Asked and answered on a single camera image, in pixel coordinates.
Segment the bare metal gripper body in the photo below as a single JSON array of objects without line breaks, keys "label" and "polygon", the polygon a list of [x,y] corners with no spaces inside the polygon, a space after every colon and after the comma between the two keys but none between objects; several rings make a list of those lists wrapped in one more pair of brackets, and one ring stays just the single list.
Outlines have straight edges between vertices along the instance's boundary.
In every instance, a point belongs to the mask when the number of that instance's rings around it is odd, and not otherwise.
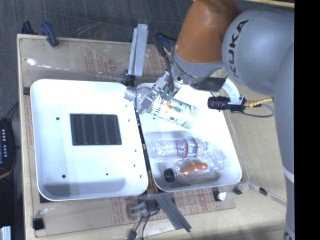
[{"label": "bare metal gripper body", "polygon": [[155,81],[153,88],[166,95],[175,95],[182,86],[191,86],[200,81],[200,78],[192,77],[184,71],[173,70],[169,73],[165,70],[161,77]]}]

